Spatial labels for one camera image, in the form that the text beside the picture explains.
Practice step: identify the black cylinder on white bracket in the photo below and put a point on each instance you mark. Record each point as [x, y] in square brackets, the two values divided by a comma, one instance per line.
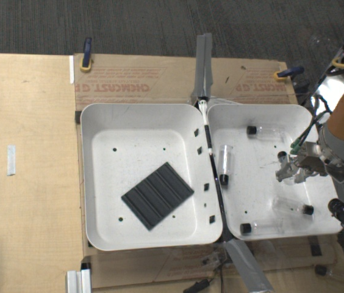
[339, 209]

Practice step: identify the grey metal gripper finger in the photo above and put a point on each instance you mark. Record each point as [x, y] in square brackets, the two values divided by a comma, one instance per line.
[300, 175]
[284, 171]

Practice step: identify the brown cardboard board red print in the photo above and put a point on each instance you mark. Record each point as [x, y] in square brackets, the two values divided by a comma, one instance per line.
[147, 81]

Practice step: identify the white plastic tray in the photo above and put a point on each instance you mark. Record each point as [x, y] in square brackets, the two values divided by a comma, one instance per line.
[141, 139]
[260, 182]

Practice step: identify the black ribbed rubber mat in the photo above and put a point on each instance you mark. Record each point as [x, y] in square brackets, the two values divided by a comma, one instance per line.
[157, 195]

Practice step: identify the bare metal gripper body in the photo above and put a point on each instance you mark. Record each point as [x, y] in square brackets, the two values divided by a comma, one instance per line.
[311, 159]

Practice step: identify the thin black and white rod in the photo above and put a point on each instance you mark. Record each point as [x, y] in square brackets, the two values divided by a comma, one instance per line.
[209, 142]

